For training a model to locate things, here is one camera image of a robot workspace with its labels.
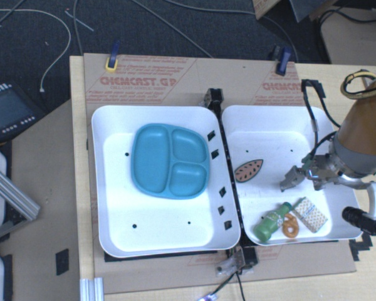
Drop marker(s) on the blue divided plate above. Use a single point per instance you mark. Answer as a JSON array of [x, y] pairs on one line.
[[169, 160]]

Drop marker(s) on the thin black rod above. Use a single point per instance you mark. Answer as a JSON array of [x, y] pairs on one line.
[[229, 165]]

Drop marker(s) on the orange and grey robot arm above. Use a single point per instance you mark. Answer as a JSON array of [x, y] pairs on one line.
[[360, 130]]

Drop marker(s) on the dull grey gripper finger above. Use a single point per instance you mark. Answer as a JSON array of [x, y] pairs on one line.
[[286, 183], [297, 171]]

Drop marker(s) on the black cylinder on white bracket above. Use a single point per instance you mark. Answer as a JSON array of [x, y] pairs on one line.
[[358, 216]]

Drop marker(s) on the white plastic tray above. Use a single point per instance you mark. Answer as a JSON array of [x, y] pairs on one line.
[[163, 224], [269, 136]]

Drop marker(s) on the brown cardboard board red print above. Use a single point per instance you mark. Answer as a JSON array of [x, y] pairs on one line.
[[150, 80]]

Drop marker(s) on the white carton with orange pattern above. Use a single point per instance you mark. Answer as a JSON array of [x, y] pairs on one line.
[[311, 216]]

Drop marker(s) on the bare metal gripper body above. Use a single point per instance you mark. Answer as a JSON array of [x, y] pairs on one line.
[[324, 169]]

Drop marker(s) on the orange pretzel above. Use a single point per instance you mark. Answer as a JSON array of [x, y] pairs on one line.
[[290, 229]]

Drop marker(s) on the green plastic bottle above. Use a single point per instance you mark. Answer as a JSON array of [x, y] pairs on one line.
[[266, 226]]

